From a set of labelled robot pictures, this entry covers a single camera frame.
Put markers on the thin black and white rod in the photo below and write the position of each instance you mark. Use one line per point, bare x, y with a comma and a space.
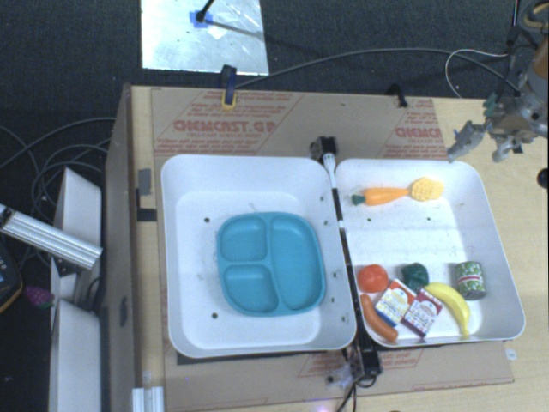
339, 213

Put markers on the purple grapes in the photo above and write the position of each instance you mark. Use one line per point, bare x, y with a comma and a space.
38, 296

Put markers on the red tomato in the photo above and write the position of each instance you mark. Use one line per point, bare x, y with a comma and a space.
372, 277

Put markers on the white carton with yellow print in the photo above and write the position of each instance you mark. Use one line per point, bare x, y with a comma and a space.
394, 302

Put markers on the orange sausage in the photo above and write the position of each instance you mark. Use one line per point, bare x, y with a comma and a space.
377, 320

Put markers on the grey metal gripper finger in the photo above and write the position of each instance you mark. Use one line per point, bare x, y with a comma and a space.
465, 137
505, 147

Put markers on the blue divided plate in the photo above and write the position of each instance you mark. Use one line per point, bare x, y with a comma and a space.
296, 256

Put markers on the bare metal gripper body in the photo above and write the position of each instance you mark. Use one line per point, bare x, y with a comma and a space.
517, 122

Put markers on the yellow banana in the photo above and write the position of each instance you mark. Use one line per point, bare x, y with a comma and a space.
454, 305

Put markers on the green and white can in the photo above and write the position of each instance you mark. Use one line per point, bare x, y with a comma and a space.
470, 280

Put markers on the green broccoli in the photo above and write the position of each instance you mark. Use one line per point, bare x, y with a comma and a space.
415, 275

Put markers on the brown cardboard board red print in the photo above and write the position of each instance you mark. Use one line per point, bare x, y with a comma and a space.
257, 120

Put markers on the white carton with red print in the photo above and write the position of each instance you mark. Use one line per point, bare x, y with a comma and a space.
422, 313

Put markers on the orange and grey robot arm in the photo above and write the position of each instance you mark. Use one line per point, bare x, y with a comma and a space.
541, 64

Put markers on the white plastic tray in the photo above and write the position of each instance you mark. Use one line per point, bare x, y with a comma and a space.
412, 238
197, 311

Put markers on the orange carrot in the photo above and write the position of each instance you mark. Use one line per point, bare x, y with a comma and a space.
384, 195

